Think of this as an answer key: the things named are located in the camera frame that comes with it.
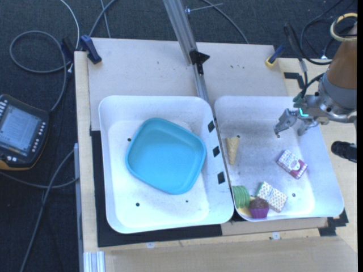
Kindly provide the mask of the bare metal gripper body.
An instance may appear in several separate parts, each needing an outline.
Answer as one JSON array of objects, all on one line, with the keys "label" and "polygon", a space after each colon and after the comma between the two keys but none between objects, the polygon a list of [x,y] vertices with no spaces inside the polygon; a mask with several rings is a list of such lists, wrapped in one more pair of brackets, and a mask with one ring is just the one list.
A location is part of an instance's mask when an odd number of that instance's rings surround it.
[{"label": "bare metal gripper body", "polygon": [[357,119],[353,109],[345,108],[333,101],[328,95],[296,96],[298,117],[302,120],[311,120],[326,124],[328,121],[341,123],[354,123]]}]

